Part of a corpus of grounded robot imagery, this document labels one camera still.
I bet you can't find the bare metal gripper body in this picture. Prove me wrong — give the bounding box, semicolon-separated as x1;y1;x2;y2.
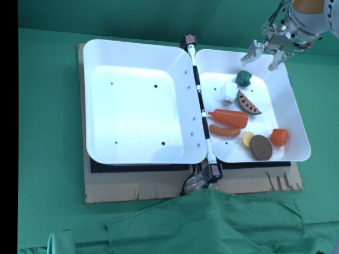
261;14;323;56

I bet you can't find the green broccoli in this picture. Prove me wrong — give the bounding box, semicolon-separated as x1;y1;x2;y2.
236;70;253;87

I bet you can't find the white plastic bottle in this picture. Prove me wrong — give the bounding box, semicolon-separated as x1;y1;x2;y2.
219;80;238;106

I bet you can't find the watermelon slice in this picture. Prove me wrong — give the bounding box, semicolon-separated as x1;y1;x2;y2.
236;89;262;115

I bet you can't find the white plastic tray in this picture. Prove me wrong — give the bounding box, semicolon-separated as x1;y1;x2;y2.
83;39;208;165
194;49;311;164

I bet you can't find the black and white thin rod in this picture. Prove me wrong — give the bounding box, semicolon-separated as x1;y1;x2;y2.
186;44;218;165

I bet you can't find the orange ketchup bottle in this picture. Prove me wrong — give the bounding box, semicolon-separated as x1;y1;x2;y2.
207;108;249;129

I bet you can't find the orange bell pepper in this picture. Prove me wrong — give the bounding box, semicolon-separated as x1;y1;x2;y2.
270;128;289;148

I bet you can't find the orange sausage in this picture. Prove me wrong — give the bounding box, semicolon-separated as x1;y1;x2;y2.
209;124;241;138

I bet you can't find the yellow potato chip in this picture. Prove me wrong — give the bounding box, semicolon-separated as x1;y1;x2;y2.
242;131;255;148

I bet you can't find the brown round biscuit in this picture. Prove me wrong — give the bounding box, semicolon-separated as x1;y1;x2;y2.
249;134;273;161

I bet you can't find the green cloth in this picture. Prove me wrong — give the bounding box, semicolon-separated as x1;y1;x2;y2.
17;188;339;254

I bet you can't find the brown cardboard board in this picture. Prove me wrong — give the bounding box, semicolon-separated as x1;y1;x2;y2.
77;43;304;204

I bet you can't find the black block with wires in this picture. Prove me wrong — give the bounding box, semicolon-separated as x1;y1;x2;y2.
201;163;223;184
180;34;198;50

